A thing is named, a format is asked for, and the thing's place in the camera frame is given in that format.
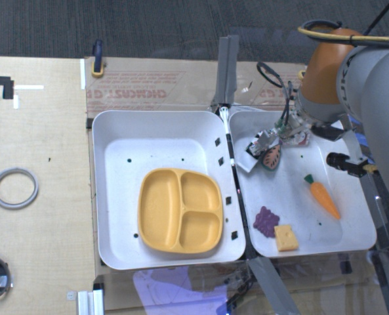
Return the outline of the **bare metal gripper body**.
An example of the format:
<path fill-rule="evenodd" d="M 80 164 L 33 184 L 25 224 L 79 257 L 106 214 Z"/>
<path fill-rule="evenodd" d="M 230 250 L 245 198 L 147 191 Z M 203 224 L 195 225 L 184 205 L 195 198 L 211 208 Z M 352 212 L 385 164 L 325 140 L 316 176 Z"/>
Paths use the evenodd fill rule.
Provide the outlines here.
<path fill-rule="evenodd" d="M 310 139 L 310 126 L 296 113 L 282 115 L 271 129 L 280 144 L 307 144 Z"/>

